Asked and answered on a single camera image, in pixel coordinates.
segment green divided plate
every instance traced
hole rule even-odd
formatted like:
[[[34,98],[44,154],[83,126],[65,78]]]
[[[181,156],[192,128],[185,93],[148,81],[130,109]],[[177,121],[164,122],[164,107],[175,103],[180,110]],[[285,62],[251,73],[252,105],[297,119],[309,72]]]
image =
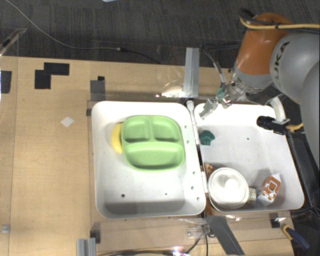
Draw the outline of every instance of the green divided plate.
[[[161,115],[135,115],[122,126],[127,164],[138,171],[165,171],[185,161],[185,147],[176,121]]]

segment white bowl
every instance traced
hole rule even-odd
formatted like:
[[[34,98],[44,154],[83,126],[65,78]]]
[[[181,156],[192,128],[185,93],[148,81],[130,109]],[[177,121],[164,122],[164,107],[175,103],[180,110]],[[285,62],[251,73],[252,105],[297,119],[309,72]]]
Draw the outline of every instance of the white bowl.
[[[246,179],[238,171],[227,167],[219,168],[210,175],[208,189],[213,206],[218,210],[241,208],[249,198]]]

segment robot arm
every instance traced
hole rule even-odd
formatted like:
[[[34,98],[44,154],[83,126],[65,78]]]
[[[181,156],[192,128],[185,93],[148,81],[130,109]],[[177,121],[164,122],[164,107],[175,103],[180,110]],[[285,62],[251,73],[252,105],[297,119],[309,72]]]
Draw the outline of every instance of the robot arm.
[[[277,24],[276,29],[246,31],[230,83],[221,86],[215,98],[207,101],[200,116],[204,119],[218,104],[228,108],[234,101],[247,100],[266,105],[284,94],[300,104],[306,137],[319,168],[319,31],[277,29],[297,26],[270,12],[251,20],[252,27]]]

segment small teal toy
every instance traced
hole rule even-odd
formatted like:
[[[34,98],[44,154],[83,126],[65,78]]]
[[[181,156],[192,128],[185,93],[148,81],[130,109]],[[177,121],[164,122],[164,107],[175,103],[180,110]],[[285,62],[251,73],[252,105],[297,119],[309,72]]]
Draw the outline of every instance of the small teal toy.
[[[216,137],[209,130],[204,130],[199,134],[201,145],[210,146],[211,141],[213,141],[215,138]]]

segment white sink basin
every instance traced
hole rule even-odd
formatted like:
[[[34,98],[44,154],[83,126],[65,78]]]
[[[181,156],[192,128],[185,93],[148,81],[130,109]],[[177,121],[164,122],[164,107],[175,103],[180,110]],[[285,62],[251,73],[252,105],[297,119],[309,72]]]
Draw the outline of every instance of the white sink basin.
[[[185,161],[167,171],[130,168],[111,146],[114,125],[136,115],[174,119],[181,130]],[[92,109],[95,199],[99,213],[109,219],[193,216],[206,197],[190,114],[178,103],[102,101]]]
[[[208,130],[215,140],[210,146],[202,145],[201,154],[205,163],[215,169],[229,167],[240,172],[249,187],[259,189],[265,178],[280,174],[282,184],[275,201],[264,206],[257,202],[254,207],[236,210],[219,209],[223,212],[296,210],[304,203],[304,194],[295,164],[284,135],[275,134],[256,125],[259,116],[275,117],[269,106],[234,104],[228,109],[221,105],[202,120],[198,105],[195,119],[199,134]]]

